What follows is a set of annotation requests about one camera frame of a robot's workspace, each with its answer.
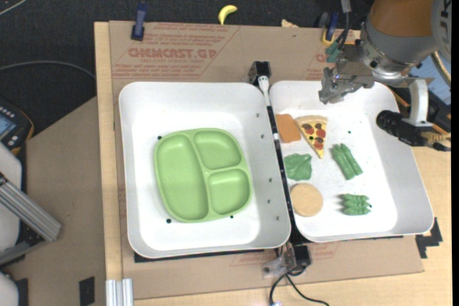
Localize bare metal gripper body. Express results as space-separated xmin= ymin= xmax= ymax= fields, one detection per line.
xmin=321 ymin=44 xmax=412 ymax=89

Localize toy pizza slice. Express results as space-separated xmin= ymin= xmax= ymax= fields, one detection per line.
xmin=294 ymin=115 xmax=328 ymax=160

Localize orange toy bread slice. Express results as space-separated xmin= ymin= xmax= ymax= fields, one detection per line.
xmin=275 ymin=113 xmax=303 ymax=144

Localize green toy asparagus bundle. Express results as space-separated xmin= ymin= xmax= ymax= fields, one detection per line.
xmin=329 ymin=143 xmax=364 ymax=181

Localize thin black and white rod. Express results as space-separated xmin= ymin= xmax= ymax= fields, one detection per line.
xmin=257 ymin=76 xmax=299 ymax=249

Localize green toy lettuce leaf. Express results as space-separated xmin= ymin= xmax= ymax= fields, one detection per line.
xmin=283 ymin=153 xmax=313 ymax=182

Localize tan round biscuit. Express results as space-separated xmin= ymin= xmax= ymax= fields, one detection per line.
xmin=289 ymin=182 xmax=324 ymax=218

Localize white plastic tray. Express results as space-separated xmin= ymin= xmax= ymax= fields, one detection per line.
xmin=268 ymin=80 xmax=435 ymax=244
xmin=118 ymin=81 xmax=292 ymax=259

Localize green toy pea pods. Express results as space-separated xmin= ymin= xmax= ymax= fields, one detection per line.
xmin=338 ymin=193 xmax=373 ymax=217

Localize brown cardboard board, red print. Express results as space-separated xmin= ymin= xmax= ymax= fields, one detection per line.
xmin=108 ymin=20 xmax=436 ymax=300

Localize yellow banana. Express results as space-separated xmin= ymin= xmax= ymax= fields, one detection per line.
xmin=218 ymin=4 xmax=239 ymax=27

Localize green divided plate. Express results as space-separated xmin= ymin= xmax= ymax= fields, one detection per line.
xmin=153 ymin=128 xmax=253 ymax=224

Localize black cylinder on white bracket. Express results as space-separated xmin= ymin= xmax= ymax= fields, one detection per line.
xmin=376 ymin=78 xmax=435 ymax=148

